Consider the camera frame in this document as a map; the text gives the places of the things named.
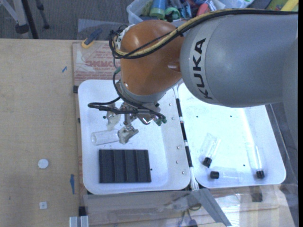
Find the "white plastic tray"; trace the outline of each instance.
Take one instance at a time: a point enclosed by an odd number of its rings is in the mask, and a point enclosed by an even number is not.
[[[92,132],[107,130],[106,112],[88,108],[92,102],[108,102],[118,97],[113,82],[110,80],[86,80],[78,89],[83,182],[88,191],[93,194],[112,194],[122,192],[144,192],[180,190],[190,181],[187,156],[184,149],[181,127],[178,121],[178,110],[173,90],[170,90],[159,101],[162,112],[168,119],[162,126],[151,122],[144,125],[140,120],[133,121],[133,126],[139,130],[128,143],[108,143],[95,146],[90,140]],[[116,102],[119,107],[122,100]],[[121,129],[124,116],[115,126]],[[147,149],[151,167],[151,183],[99,183],[99,149]]]
[[[282,183],[286,170],[276,143],[265,106],[228,108],[210,105],[195,98],[181,84],[178,94],[185,131],[197,181],[207,188],[239,187]],[[209,168],[202,164],[207,134],[221,140]],[[265,177],[257,179],[251,169],[245,144],[259,148]],[[232,172],[237,178],[211,179],[210,172]]]

